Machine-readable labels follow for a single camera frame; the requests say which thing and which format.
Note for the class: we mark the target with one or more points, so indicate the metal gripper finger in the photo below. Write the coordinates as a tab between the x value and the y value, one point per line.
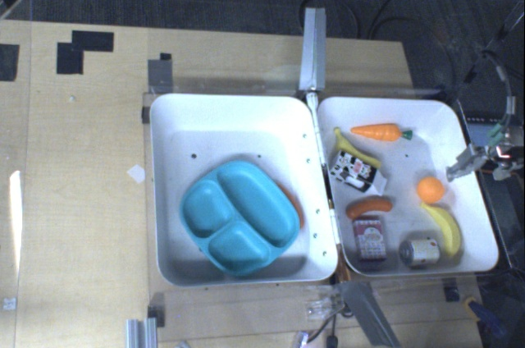
508	172
463	163

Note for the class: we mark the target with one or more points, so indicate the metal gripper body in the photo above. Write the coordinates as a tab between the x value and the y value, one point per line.
498	151

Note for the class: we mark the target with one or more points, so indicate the orange ball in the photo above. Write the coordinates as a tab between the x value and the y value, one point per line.
430	189

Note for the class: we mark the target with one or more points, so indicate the white plastic tray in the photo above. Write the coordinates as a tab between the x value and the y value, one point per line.
229	125
430	120

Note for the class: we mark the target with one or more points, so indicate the large yellow banana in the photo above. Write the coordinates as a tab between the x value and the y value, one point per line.
447	227

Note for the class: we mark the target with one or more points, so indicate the orange carrot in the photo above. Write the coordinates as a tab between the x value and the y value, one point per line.
377	131

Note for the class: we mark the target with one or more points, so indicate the small silver can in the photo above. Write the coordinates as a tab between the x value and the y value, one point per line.
420	253

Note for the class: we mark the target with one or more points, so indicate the orange sausage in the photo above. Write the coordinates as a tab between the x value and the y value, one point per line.
369	207

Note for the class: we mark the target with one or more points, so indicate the black and white carton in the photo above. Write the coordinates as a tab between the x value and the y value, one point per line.
354	170

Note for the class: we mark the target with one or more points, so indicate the small yellow banana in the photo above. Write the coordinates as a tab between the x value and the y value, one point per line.
348	147

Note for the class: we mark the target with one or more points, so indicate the red packet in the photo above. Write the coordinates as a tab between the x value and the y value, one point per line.
370	239

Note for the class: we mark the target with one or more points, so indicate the blue divided plate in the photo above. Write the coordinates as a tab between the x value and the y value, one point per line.
246	211

